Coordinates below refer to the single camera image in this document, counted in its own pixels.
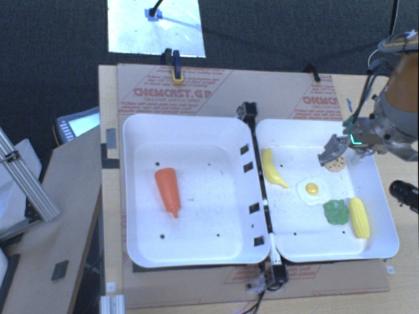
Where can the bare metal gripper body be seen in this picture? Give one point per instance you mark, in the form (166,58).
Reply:
(369,142)

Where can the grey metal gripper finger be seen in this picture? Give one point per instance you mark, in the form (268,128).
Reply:
(333,148)
(362,155)

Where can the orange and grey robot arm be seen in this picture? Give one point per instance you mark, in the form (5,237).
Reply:
(402,87)

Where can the tan round biscuit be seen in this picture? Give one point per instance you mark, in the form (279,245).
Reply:
(336,166)

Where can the white fried egg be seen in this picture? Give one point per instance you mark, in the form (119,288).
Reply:
(312,190)

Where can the yellow corn cob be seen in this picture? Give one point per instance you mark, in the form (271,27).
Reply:
(359,218)

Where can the green lettuce leaf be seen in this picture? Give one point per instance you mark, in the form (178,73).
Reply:
(335,212)

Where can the yellow banana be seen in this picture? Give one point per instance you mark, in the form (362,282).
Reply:
(271,170)

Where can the thin black and white rod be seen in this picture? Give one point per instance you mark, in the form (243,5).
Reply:
(262,182)

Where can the white plastic tray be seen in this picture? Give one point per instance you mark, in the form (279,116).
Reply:
(203,188)
(314,237)

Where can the brown cardboard board red print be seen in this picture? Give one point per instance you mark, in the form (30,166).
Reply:
(209,87)

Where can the orange carrot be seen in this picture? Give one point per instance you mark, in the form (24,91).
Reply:
(167,188)

